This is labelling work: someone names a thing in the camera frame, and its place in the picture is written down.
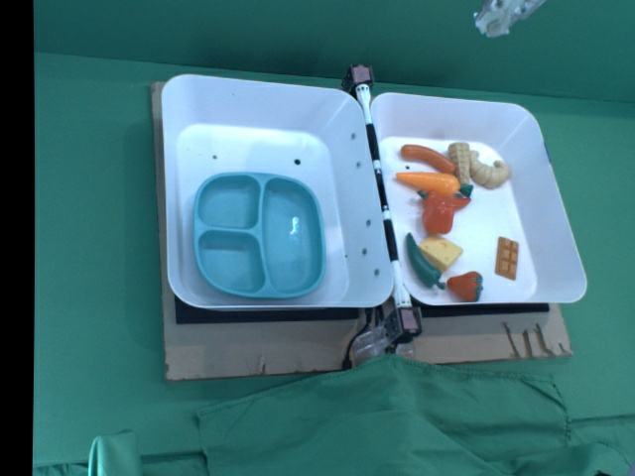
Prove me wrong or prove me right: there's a yellow cheese wedge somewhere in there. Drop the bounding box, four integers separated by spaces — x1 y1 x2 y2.
418 234 465 274

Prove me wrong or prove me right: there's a white plastic tray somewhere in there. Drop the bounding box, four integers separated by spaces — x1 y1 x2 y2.
369 91 588 308
161 72 395 311

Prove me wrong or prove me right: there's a black and white thin rod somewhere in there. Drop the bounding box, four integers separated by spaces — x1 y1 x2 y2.
353 83 414 312

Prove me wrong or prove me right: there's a red strawberry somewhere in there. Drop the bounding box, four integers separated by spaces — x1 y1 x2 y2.
445 271 485 303

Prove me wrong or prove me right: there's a beige ribbed bread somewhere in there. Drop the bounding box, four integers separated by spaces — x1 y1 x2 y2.
447 141 480 185

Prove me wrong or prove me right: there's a green cloth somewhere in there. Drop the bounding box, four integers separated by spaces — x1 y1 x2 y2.
194 353 635 476

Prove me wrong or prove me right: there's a brown cardboard board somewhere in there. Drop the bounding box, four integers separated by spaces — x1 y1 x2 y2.
150 80 573 383

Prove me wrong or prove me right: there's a beige croissant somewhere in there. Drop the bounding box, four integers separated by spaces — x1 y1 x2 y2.
467 150 512 191

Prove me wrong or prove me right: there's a green chili pepper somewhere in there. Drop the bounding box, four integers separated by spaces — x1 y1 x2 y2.
405 231 446 291

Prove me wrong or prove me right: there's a blue divided plate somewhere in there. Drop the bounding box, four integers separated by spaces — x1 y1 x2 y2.
192 172 327 300

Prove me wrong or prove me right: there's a black block with wires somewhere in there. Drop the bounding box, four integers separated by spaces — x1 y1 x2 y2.
380 305 425 344
341 63 375 94

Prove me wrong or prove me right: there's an orange biscuit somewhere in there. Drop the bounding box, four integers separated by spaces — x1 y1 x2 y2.
494 235 521 282

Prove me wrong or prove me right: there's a red bell pepper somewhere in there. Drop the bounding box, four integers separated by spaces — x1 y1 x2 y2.
417 189 472 236

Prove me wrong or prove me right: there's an orange sausage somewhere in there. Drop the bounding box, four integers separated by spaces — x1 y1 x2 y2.
400 143 458 176

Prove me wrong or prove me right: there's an orange carrot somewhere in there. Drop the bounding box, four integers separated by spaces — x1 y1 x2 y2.
394 171 474 199

